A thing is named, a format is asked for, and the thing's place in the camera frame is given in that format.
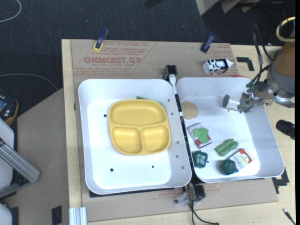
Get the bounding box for light green toy leaf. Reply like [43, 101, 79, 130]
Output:
[193, 127, 210, 143]

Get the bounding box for small silver can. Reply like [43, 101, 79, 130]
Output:
[222, 94, 243, 112]

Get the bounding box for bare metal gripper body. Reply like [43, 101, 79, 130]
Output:
[242, 81, 296, 109]

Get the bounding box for light green bean pods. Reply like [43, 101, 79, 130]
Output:
[214, 138, 239, 157]

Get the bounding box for white plastic tray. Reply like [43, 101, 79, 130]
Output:
[77, 78, 193, 195]
[175, 76, 285, 184]

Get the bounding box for dark green broccoli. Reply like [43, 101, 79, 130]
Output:
[219, 159, 237, 176]

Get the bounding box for orange and white carton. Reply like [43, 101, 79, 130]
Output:
[229, 148, 255, 172]

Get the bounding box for red and white packet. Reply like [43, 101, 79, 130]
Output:
[187, 122, 213, 150]

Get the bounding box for flat green toy vegetable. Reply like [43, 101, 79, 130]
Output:
[135, 96, 163, 105]

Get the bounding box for yellow divided plate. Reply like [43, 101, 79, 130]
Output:
[108, 99, 172, 156]

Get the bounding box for black and white milk carton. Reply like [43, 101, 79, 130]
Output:
[202, 58, 236, 75]

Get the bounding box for dark green bell pepper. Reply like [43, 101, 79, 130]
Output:
[192, 150, 209, 169]

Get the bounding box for brown cardboard board red print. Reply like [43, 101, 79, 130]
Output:
[70, 39, 279, 222]

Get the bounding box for thin black and white rod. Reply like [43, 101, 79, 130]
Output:
[168, 74, 195, 185]

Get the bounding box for tan round biscuit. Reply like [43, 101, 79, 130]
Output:
[181, 101, 199, 120]

